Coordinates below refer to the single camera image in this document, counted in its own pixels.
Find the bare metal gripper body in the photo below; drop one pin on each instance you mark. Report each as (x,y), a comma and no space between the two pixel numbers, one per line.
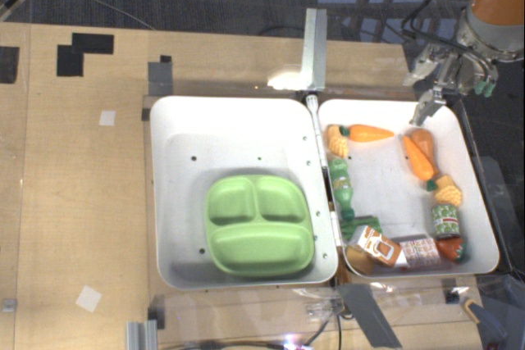
(461,71)

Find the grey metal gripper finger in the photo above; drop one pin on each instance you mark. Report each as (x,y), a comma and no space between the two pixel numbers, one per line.
(426,108)
(418,71)

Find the orange brown squash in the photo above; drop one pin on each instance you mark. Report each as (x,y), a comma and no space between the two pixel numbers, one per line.
(424,141)

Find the orange carrot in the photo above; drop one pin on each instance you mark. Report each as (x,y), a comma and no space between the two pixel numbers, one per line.
(369,133)
(418,162)

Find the yellow corn cob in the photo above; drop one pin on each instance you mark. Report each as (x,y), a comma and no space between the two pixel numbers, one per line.
(338,143)
(448,192)

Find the white plastic tray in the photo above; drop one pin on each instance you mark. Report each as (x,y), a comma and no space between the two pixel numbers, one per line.
(229,135)
(381,184)

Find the green bottle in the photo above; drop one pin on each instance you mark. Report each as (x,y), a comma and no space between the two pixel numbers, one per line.
(341,184)

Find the green and white can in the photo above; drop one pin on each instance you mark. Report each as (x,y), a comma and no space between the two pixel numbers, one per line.
(445,221)

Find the green leafy vegetable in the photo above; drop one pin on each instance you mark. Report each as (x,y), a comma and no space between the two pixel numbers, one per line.
(354,225)

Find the red strawberry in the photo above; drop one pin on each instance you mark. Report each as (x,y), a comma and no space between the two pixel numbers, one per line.
(449,249)

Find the pink and white carton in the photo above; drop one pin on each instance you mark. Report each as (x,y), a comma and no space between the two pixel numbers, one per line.
(420,253)

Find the orange and white carton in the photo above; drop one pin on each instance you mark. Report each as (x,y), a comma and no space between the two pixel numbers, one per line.
(375,246)

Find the pale wood board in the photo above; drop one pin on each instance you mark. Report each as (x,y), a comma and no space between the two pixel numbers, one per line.
(246,65)

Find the green divided plate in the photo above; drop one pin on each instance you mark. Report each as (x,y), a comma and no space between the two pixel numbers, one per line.
(258,242)

